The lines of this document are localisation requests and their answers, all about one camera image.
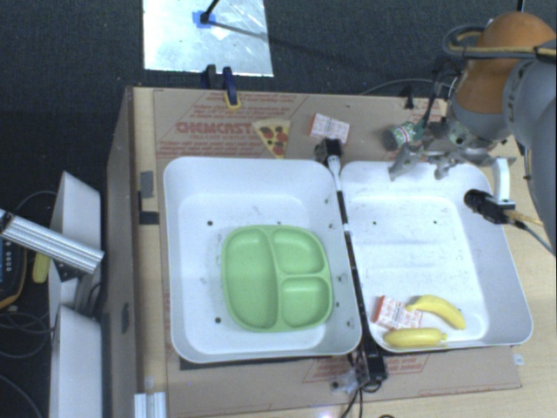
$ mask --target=black connector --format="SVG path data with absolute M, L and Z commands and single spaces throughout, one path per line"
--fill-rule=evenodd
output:
M 3 216 L 0 218 L 0 233 L 5 231 L 12 219 L 13 215 L 11 213 L 7 211 L 3 213 Z
M 495 225 L 508 224 L 509 218 L 505 214 L 505 210 L 514 209 L 514 203 L 509 202 L 503 206 L 499 205 L 491 194 L 476 189 L 466 193 L 464 204 Z
M 399 93 L 399 96 L 402 98 L 406 98 L 406 103 L 404 105 L 405 110 L 413 110 L 414 109 L 414 91 L 411 85 L 407 85 L 402 89 Z
M 340 158 L 342 156 L 342 143 L 340 139 L 325 138 L 315 146 L 314 153 L 315 159 L 319 163 L 327 165 L 327 158 L 331 156 Z

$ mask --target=black clip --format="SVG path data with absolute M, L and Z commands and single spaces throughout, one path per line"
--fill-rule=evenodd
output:
M 325 138 L 315 146 L 313 151 L 315 160 L 323 165 L 327 165 L 327 159 L 331 156 L 342 156 L 342 143 L 340 139 Z
M 236 92 L 236 81 L 234 80 L 234 76 L 232 75 L 232 68 L 226 66 L 223 68 L 223 90 L 226 90 L 225 93 L 225 102 L 228 110 L 237 110 L 242 106 L 240 103 L 240 98 Z
M 414 95 L 413 88 L 411 85 L 407 85 L 402 89 L 399 96 L 402 98 L 406 97 L 406 104 L 404 105 L 405 110 L 413 110 L 414 108 Z
M 217 66 L 207 65 L 205 71 L 201 73 L 201 88 L 205 90 L 212 90 L 217 83 Z
M 14 216 L 8 211 L 5 211 L 3 213 L 2 218 L 0 218 L 0 233 L 3 233 L 5 231 L 6 227 L 8 227 L 8 224 L 13 218 Z

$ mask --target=pizza slice picture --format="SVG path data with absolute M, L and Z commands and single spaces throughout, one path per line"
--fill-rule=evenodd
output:
M 289 120 L 263 119 L 252 123 L 252 126 L 273 157 L 285 157 L 288 132 L 290 131 Z

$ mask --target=dark floor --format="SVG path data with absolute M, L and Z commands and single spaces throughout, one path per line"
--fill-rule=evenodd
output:
M 239 78 L 243 90 L 356 94 L 395 78 L 429 78 L 440 39 L 484 24 L 517 0 L 265 0 L 274 78 Z M 557 0 L 526 0 L 555 28 Z M 0 0 L 0 207 L 56 190 L 66 170 L 99 191 L 126 84 L 198 87 L 187 73 L 145 71 L 142 0 Z M 400 88 L 392 88 L 396 93 Z M 45 195 L 22 214 L 46 224 Z M 42 314 L 44 287 L 28 283 L 21 311 Z M 31 345 L 0 332 L 0 349 Z M 0 374 L 48 412 L 50 354 L 0 357 Z M 0 417 L 33 416 L 0 381 Z

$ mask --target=banana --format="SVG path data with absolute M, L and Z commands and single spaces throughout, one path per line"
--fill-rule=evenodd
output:
M 448 300 L 441 299 L 431 294 L 423 295 L 413 304 L 406 305 L 406 310 L 420 310 L 434 313 L 459 330 L 464 330 L 466 328 L 464 316 L 455 305 Z
M 401 328 L 383 336 L 393 347 L 430 347 L 446 340 L 446 333 L 437 328 Z

